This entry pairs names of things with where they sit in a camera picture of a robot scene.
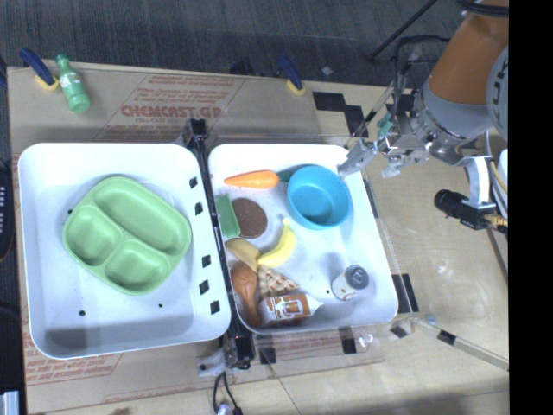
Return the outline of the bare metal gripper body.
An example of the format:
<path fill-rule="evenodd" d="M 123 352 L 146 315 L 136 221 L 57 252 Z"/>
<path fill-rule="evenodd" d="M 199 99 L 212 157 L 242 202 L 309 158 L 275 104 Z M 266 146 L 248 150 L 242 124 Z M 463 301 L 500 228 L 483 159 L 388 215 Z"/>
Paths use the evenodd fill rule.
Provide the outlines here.
<path fill-rule="evenodd" d="M 449 131 L 430 117 L 394 117 L 387 132 L 378 139 L 377 149 L 388 157 L 422 161 L 429 156 L 456 166 L 465 158 L 464 149 L 473 149 L 477 137 Z"/>

